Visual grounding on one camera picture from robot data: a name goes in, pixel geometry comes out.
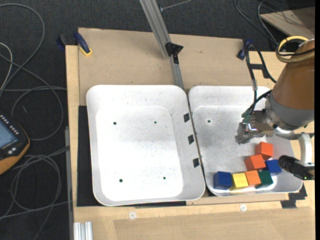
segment blue cube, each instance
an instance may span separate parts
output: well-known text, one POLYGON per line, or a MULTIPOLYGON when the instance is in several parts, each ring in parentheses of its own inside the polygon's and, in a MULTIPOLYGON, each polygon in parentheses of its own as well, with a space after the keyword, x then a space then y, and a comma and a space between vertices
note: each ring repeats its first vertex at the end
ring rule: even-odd
POLYGON ((278 159, 267 160, 265 161, 265 165, 265 169, 268 170, 272 176, 281 173, 281 168, 278 164, 278 159))
POLYGON ((213 188, 216 190, 228 190, 232 186, 230 172, 218 171, 213 175, 213 188))

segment yellow cable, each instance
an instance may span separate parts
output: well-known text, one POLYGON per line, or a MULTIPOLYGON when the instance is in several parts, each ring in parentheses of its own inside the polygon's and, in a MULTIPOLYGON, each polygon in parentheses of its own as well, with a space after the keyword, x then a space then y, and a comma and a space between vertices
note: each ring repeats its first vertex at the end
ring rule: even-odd
POLYGON ((291 58, 286 58, 284 56, 281 56, 280 54, 280 50, 281 48, 284 46, 284 44, 286 44, 287 42, 291 41, 291 40, 301 40, 301 41, 308 41, 308 38, 301 36, 301 35, 293 35, 293 36, 289 36, 286 39, 282 40, 280 42, 280 44, 278 45, 278 48, 276 50, 276 57, 279 61, 284 62, 284 63, 293 63, 293 62, 301 62, 304 61, 306 59, 309 59, 313 56, 315 56, 315 51, 311 51, 308 52, 306 54, 302 54, 302 55, 298 55, 298 56, 292 56, 291 58))

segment yellow cube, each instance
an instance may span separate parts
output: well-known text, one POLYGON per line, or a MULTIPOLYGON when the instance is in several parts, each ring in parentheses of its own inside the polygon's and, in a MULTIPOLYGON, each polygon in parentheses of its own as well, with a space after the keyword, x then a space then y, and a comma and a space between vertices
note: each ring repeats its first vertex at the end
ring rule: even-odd
POLYGON ((232 190, 239 190, 248 186, 247 176, 244 172, 232 174, 232 190))

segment toy block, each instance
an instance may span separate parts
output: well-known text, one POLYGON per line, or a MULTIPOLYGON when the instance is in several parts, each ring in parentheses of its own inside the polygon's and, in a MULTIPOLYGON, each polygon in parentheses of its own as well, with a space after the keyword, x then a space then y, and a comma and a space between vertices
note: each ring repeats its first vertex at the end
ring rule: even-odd
POLYGON ((261 184, 256 186, 256 189, 259 188, 263 188, 263 187, 268 187, 270 186, 272 183, 274 183, 274 181, 272 180, 271 174, 268 170, 262 170, 262 171, 258 171, 260 180, 261 180, 261 184))
POLYGON ((270 172, 271 175, 277 175, 281 173, 281 167, 278 164, 278 159, 265 161, 265 169, 270 172))
POLYGON ((246 174, 244 172, 233 173, 232 174, 232 188, 231 190, 238 190, 248 187, 248 181, 246 174))
POLYGON ((244 173, 249 186, 256 187, 261 184, 261 180, 257 170, 249 170, 249 171, 245 171, 244 173))
POLYGON ((260 170, 266 168, 265 160, 261 154, 249 156, 244 160, 246 169, 248 171, 260 170))
POLYGON ((213 188, 216 190, 228 190, 232 186, 230 172, 218 171, 213 175, 213 188))
POLYGON ((259 144, 255 145, 255 154, 262 155, 264 160, 268 160, 274 156, 274 145, 261 141, 259 144))

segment screen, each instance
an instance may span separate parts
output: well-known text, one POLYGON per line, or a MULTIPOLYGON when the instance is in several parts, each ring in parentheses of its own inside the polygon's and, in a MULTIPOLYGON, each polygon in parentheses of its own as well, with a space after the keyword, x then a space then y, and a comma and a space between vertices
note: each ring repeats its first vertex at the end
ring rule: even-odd
POLYGON ((0 148, 14 143, 17 140, 18 139, 14 136, 14 134, 0 121, 0 148))

